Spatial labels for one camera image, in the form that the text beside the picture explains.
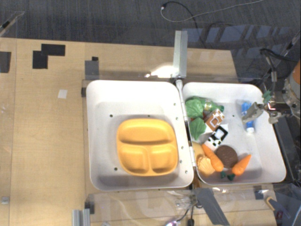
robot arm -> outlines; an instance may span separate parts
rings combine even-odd
[[[269,122],[271,124],[278,122],[278,118],[284,116],[293,115],[300,119],[300,61],[293,72],[286,78],[283,90],[273,92],[267,103],[253,103],[242,118],[243,123],[253,121],[263,111],[270,114]]]

black square marker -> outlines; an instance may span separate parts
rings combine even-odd
[[[65,45],[42,43],[42,55],[65,56]]]
[[[32,68],[33,69],[47,69],[48,56],[42,55],[41,51],[34,51],[32,55]]]
[[[11,52],[0,52],[0,73],[8,73],[10,68]]]

white sticker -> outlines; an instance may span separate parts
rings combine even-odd
[[[67,89],[60,89],[60,91],[58,92],[58,98],[59,99],[66,99],[67,98]]]

gray carpet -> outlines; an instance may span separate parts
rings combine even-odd
[[[192,20],[184,23],[164,20],[160,7],[167,1],[170,0],[0,0],[0,22],[5,20],[4,12],[24,11],[18,23],[19,38],[160,46],[173,46],[176,29],[187,30],[190,37],[199,37],[198,32],[203,29],[202,35],[197,40],[190,40],[189,46],[230,49],[240,77],[262,76],[268,66],[263,60],[258,61],[259,48],[269,47],[281,52],[300,30],[301,0],[266,0],[198,16],[196,23]],[[256,0],[174,1],[181,2],[196,15]],[[190,16],[177,4],[168,4],[163,12],[173,20]],[[225,30],[233,36],[237,31],[243,34],[250,28],[236,26],[227,30],[230,24],[255,25],[253,37],[243,44],[241,40],[227,41],[227,36],[223,37]],[[276,36],[266,39],[265,33],[275,33]],[[300,41],[289,56],[295,60],[300,58]],[[285,66],[290,70],[293,65],[288,63]]]

light wood surface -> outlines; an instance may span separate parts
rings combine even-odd
[[[0,200],[10,196],[16,83],[16,40],[0,38],[0,51],[11,52],[9,73],[0,73]],[[9,221],[9,204],[0,204],[0,226]]]
[[[65,44],[66,55],[49,56],[47,70],[32,69],[32,51],[41,50],[42,43]],[[87,188],[91,185],[85,173],[80,91],[85,60],[92,56],[99,57],[101,75],[116,71],[144,74],[172,63],[173,48],[17,40],[10,226],[68,226],[72,210],[84,207],[85,184]],[[189,73],[236,76],[229,51],[201,49],[189,49]],[[61,89],[68,91],[66,99],[58,98]],[[98,191],[90,188],[89,192]],[[116,208],[111,208],[111,214],[115,214]],[[227,212],[226,216],[233,225],[275,225],[271,210],[250,210]],[[202,222],[196,225],[210,225],[204,213],[196,214],[196,218]],[[169,219],[141,218],[137,222],[112,221],[111,225],[161,225]]]

